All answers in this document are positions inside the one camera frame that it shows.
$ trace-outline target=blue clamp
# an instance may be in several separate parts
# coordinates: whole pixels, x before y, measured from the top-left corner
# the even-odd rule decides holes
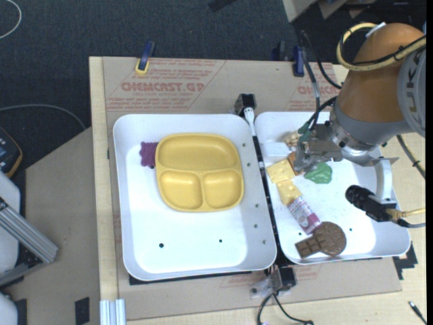
[[[137,65],[135,66],[135,73],[140,76],[144,76],[149,68],[149,57],[152,57],[155,50],[155,43],[153,41],[147,41],[146,46],[144,47],[143,55],[141,59],[137,61]]]
[[[295,77],[304,76],[304,60],[302,58],[302,49],[299,46],[293,47],[293,75]]]

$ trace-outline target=yellow plate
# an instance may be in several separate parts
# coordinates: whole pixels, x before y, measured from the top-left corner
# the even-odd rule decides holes
[[[226,137],[169,135],[156,148],[156,179],[165,203],[178,211],[230,209],[244,195],[239,153]]]

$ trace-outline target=yellow block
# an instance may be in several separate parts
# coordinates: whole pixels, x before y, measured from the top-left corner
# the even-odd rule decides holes
[[[278,182],[277,183],[277,189],[278,189],[279,197],[281,198],[281,201],[286,205],[291,204],[299,196],[302,196],[302,193],[293,184],[291,179],[287,179],[285,181]]]
[[[272,183],[278,183],[295,177],[295,172],[287,159],[268,166],[266,170]]]

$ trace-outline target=dark floor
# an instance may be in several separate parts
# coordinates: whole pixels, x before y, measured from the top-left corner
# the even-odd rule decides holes
[[[336,63],[343,32],[359,21],[405,22],[421,28],[426,0],[379,0],[356,19],[342,8],[324,20],[316,4],[289,23],[282,0],[12,0],[22,22],[0,39],[0,127],[20,145],[20,171],[79,133],[64,112],[15,105],[48,104],[91,124],[89,56],[139,56],[147,39],[155,56],[270,60],[280,41],[289,48],[305,30],[323,61]],[[0,35],[14,27],[17,9],[0,0]]]

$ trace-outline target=green object on floor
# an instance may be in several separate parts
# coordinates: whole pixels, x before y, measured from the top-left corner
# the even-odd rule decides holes
[[[316,169],[305,173],[304,177],[316,184],[328,184],[332,180],[332,169],[325,162],[321,162]]]

